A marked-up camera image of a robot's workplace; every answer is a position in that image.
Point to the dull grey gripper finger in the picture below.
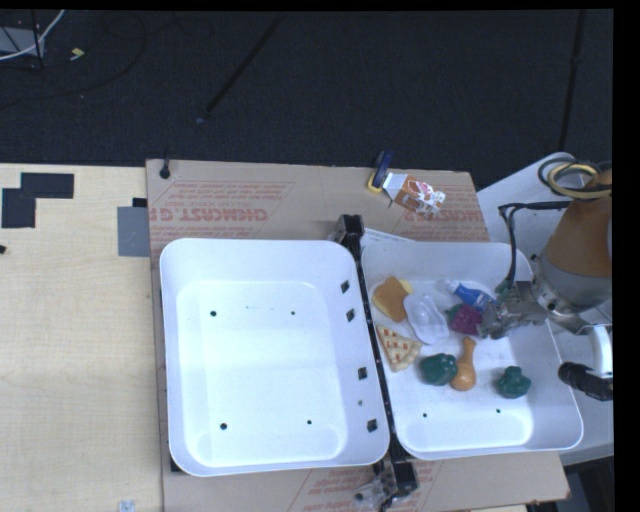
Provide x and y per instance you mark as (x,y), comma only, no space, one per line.
(492,311)
(492,331)

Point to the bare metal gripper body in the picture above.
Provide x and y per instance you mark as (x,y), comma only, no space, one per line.
(527,304)

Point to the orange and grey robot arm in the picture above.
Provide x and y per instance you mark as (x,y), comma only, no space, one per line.
(580,240)

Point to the blue and white bottle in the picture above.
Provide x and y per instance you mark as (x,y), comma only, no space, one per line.
(472,295)

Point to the purple grapes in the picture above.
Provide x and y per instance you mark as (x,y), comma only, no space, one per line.
(466,321)

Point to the brown chicken drumstick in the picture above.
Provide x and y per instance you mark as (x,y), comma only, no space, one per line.
(465,372)

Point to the green broccoli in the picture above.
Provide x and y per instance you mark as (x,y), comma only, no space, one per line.
(513,382)

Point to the green pepper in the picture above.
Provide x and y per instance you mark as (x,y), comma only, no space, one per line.
(438,369)

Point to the white plastic tray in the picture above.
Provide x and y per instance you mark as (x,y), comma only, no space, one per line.
(470,425)
(260,370)

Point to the pizza slice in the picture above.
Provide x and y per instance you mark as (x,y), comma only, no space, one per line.
(397,350)

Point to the orange and yellow bread slice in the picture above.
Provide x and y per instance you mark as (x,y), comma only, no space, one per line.
(391,299)

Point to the thin black rod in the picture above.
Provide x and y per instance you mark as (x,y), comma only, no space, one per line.
(376,350)

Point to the orange and white carton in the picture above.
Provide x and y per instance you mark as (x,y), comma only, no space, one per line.
(416,194)

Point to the brown cardboard board, red print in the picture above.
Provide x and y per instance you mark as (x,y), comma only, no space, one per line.
(240,210)

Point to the black cylinder on white bracket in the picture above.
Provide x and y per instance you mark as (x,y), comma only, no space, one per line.
(587,377)

